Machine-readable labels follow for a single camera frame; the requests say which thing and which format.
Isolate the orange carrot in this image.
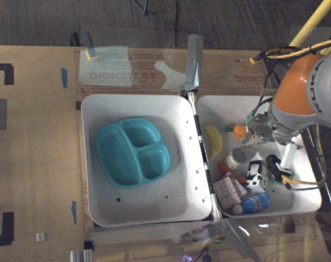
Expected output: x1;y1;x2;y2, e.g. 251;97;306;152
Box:
224;124;247;139

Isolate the teal divided plate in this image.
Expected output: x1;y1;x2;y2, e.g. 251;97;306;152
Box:
94;117;172;189

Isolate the blue plastic bottle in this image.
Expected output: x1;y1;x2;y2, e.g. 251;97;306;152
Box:
232;192;273;216

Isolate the white plastic tray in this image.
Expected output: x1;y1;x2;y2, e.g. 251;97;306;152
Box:
80;93;213;228
195;94;323;218

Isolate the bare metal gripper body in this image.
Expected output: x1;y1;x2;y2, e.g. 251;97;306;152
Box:
241;112;277;147

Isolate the brown cardboard board red print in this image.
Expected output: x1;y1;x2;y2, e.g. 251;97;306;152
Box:
74;47;331;256

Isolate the white can with grey lid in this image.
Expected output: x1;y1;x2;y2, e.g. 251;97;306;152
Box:
224;147;247;170

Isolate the black and white carton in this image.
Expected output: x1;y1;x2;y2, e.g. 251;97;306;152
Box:
245;151;269;188

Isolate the black cylinder on white bracket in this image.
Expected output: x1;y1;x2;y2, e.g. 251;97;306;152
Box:
265;142;299;184

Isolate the white and red packet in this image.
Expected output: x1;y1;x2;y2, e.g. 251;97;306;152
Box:
213;176;243;211

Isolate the yellow banana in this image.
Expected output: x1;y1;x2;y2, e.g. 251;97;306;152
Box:
204;123;223;163

